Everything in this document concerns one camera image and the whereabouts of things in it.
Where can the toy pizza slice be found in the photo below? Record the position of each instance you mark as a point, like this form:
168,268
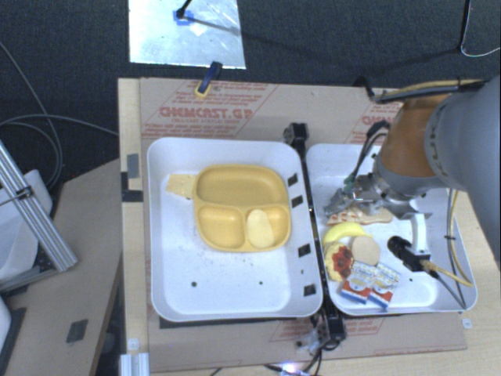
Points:
377,218

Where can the pale yellow toy potato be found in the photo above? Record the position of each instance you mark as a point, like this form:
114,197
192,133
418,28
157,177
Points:
261,229

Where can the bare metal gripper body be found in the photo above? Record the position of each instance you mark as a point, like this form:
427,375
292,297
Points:
372,192

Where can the yellow pastry with red topping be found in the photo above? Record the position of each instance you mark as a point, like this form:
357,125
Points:
339,261

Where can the pale yellow toy cracker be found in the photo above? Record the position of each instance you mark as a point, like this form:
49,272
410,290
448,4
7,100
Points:
180,184

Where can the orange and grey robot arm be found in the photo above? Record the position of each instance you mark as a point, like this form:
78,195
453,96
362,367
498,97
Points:
450,139

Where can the black cylinder on white bracket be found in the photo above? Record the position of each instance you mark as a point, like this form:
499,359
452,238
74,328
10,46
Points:
407,251

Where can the yellow divided plate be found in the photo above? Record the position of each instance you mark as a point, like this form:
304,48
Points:
235,188

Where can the brown cardboard board red print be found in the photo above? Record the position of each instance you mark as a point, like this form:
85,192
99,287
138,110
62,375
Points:
250,108

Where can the white red blue carton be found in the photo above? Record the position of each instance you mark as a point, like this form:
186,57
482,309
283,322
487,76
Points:
385,286
358,284

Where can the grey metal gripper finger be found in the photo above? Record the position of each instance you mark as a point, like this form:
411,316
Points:
334,204
366,208

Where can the yellow banana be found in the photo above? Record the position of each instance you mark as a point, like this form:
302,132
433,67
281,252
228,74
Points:
344,230

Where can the round beige biscuit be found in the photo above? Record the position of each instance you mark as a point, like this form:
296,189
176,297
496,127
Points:
366,251

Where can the white plastic tray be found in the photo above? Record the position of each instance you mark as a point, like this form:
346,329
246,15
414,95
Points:
422,292
219,280

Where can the thin black rod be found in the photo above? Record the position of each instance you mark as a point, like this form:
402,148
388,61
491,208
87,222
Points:
309,206

